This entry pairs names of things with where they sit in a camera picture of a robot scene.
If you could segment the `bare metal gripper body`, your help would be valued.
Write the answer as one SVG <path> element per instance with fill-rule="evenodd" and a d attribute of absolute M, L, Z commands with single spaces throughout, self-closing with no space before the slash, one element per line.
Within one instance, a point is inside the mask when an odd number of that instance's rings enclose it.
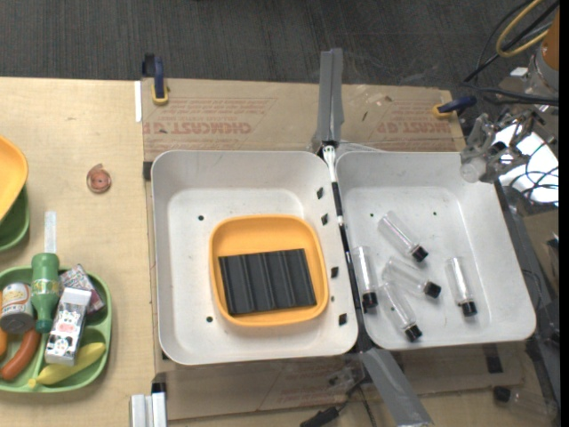
<path fill-rule="evenodd" d="M 510 147 L 522 148 L 526 141 L 544 142 L 550 150 L 558 150 L 558 107 L 546 104 L 512 104 L 499 118 L 498 138 Z"/>

